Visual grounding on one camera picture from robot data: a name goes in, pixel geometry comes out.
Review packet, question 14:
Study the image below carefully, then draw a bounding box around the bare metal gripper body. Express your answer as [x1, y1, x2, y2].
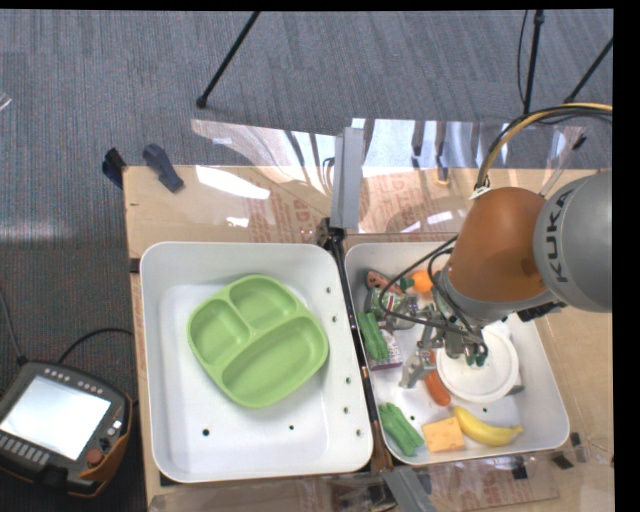
[416, 302, 489, 361]

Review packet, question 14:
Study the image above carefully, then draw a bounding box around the purple and white carton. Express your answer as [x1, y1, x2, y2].
[367, 328, 404, 372]

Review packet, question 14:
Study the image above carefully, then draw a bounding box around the orange sausage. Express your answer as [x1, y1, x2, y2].
[423, 348, 453, 407]

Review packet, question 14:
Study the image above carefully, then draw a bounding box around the white round bowl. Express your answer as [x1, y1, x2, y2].
[435, 326, 524, 404]

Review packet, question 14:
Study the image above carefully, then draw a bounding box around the thin black rod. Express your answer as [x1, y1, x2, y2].
[327, 238, 394, 472]

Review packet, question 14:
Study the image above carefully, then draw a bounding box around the green bean bundle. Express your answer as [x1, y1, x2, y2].
[377, 402, 426, 458]
[355, 310, 389, 364]

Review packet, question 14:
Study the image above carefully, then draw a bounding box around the orange carrot with green top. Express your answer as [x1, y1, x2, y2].
[398, 270, 434, 294]

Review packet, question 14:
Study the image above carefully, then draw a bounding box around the yellow cheese wedge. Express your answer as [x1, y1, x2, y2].
[421, 416, 467, 454]

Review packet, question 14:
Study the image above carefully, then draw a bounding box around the green and white can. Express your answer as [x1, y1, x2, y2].
[367, 287, 419, 331]

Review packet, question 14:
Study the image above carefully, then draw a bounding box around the yellow banana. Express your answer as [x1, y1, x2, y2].
[452, 404, 525, 448]

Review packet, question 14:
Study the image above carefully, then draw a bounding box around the pink watermelon slice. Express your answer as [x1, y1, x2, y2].
[364, 269, 406, 297]

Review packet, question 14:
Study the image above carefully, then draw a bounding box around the white plastic tray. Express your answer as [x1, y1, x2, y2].
[343, 241, 571, 467]
[138, 241, 375, 484]

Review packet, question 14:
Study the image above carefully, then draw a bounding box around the green divided plate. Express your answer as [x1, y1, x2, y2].
[186, 273, 330, 410]

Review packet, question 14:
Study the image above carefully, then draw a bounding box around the brown cardboard board red print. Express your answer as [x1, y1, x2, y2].
[122, 164, 613, 512]

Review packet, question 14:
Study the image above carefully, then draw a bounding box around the black tripod stand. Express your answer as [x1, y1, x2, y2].
[195, 10, 262, 109]
[516, 10, 613, 117]

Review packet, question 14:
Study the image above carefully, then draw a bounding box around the black block with thin wires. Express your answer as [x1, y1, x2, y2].
[314, 218, 347, 252]

